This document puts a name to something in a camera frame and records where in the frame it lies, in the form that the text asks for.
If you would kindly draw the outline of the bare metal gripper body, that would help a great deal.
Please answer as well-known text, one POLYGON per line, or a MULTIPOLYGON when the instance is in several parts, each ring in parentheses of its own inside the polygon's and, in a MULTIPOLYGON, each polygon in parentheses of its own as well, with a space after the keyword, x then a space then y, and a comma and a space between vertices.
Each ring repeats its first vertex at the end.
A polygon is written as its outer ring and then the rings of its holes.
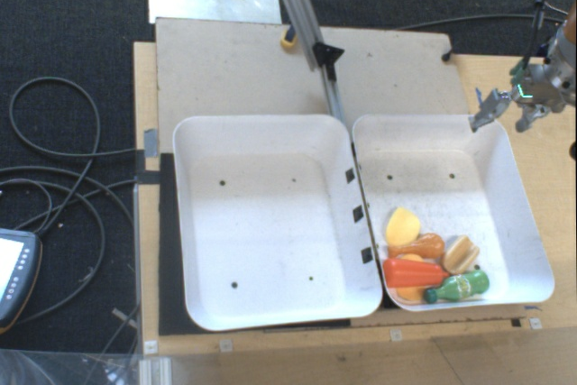
POLYGON ((519 62, 510 71, 511 98, 520 105, 546 106, 552 112, 575 107, 575 69, 552 61, 527 64, 519 62))

